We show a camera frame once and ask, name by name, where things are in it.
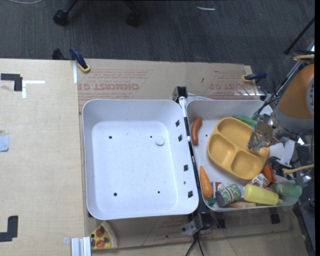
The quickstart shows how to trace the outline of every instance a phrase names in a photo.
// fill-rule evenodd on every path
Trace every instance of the toy carrot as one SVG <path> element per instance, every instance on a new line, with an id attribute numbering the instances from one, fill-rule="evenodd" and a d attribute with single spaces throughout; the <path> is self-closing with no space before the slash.
<path id="1" fill-rule="evenodd" d="M 202 165 L 200 165 L 200 168 L 199 168 L 199 176 L 200 176 L 200 183 L 202 188 L 202 195 L 205 199 L 207 199 L 214 194 L 214 189 Z"/>

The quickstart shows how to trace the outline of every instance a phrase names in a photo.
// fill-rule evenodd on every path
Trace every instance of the toy pizza slice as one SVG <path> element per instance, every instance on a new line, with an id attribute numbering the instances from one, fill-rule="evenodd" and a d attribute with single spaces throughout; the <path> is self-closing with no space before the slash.
<path id="1" fill-rule="evenodd" d="M 111 226 L 103 221 L 91 234 L 92 251 L 102 251 L 118 248 L 116 235 Z"/>

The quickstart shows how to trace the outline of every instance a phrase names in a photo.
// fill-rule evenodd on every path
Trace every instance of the chair caster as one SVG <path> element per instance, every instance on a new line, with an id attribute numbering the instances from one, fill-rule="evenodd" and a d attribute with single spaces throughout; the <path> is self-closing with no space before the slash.
<path id="1" fill-rule="evenodd" d="M 139 24 L 139 20 L 140 20 L 140 16 L 137 16 L 136 14 L 134 14 L 133 12 L 131 12 L 128 17 L 126 18 L 126 23 L 129 26 L 133 26 L 136 27 Z"/>
<path id="2" fill-rule="evenodd" d="M 53 16 L 53 20 L 56 24 L 65 26 L 68 23 L 68 13 L 64 12 L 63 10 L 58 10 Z"/>

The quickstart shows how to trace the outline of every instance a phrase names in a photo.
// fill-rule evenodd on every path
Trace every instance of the mustard bottle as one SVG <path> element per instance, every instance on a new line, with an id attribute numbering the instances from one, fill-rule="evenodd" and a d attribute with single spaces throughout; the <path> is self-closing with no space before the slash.
<path id="1" fill-rule="evenodd" d="M 243 199 L 248 202 L 272 206 L 282 202 L 277 193 L 252 184 L 245 185 L 243 190 Z"/>

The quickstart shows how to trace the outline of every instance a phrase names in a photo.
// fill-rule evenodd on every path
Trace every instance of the yellow plate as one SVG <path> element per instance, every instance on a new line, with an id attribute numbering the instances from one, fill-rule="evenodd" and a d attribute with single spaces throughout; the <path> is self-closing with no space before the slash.
<path id="1" fill-rule="evenodd" d="M 244 180 L 257 176 L 265 166 L 269 148 L 249 150 L 252 127 L 234 118 L 221 119 L 211 133 L 206 151 L 212 162 Z"/>

